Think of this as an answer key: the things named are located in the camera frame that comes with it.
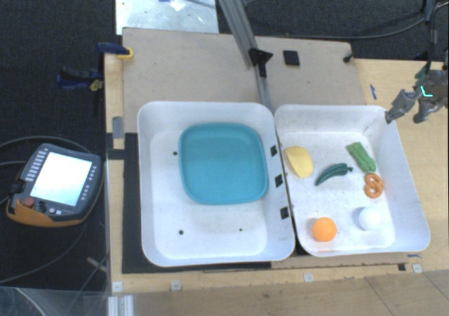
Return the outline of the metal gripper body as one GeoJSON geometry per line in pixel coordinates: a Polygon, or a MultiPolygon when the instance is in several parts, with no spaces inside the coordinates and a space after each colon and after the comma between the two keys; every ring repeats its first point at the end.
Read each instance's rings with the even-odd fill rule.
{"type": "Polygon", "coordinates": [[[423,101],[444,101],[448,98],[448,71],[422,68],[415,75],[415,97],[423,101]]]}

